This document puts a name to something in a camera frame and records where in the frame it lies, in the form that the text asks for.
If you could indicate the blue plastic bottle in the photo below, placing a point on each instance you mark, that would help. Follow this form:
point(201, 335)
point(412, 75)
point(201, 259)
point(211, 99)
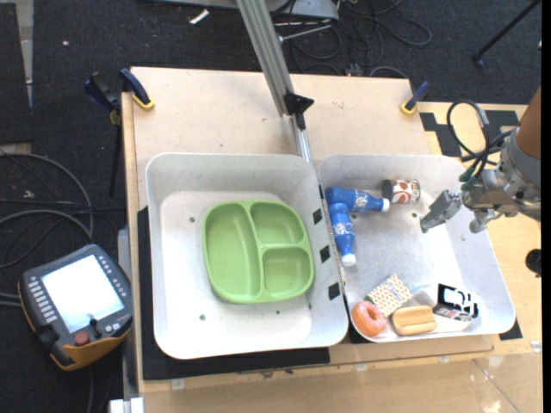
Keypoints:
point(351, 198)
point(342, 230)

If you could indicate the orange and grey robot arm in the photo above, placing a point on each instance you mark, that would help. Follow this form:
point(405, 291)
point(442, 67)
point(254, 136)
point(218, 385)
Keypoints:
point(530, 131)

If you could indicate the white and red can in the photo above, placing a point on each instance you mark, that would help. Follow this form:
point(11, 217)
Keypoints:
point(404, 191)

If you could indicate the green divided plate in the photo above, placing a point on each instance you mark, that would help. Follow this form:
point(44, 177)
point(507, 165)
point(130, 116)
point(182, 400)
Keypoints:
point(232, 252)

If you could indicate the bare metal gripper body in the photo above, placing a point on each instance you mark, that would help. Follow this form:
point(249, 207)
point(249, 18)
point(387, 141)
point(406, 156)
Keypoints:
point(495, 198)

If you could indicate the patterned carton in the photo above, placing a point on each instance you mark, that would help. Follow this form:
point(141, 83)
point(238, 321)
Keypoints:
point(389, 293)

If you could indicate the orange doughnut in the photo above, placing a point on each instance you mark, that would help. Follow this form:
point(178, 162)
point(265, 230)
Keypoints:
point(366, 322)

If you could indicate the tan bread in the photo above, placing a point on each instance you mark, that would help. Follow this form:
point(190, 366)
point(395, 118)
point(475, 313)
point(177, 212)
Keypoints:
point(414, 320)

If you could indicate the black cylinder on white bracket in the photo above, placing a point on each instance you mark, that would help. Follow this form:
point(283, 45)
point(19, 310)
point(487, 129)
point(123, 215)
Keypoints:
point(534, 263)

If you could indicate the white plastic tray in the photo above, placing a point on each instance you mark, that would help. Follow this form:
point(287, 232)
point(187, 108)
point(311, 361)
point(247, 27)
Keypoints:
point(400, 248)
point(181, 252)

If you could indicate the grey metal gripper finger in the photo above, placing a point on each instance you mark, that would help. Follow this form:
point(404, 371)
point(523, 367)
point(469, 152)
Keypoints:
point(481, 222)
point(441, 209)

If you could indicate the pale wood board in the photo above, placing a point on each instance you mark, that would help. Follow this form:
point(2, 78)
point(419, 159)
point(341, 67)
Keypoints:
point(206, 118)

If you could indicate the black and white packet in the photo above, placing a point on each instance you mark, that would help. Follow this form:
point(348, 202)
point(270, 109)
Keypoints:
point(456, 301)

